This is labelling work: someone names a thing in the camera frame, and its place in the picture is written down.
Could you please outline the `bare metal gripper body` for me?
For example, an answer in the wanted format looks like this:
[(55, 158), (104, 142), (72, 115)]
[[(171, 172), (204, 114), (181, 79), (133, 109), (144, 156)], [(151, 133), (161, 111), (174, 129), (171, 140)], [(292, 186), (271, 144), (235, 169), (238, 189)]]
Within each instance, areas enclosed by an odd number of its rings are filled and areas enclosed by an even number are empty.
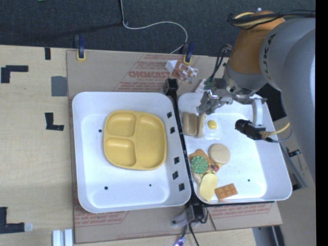
[(239, 87), (233, 81), (226, 81), (224, 78), (208, 78), (204, 82), (204, 103), (207, 105), (224, 105), (237, 101), (247, 104), (249, 99), (256, 93)]

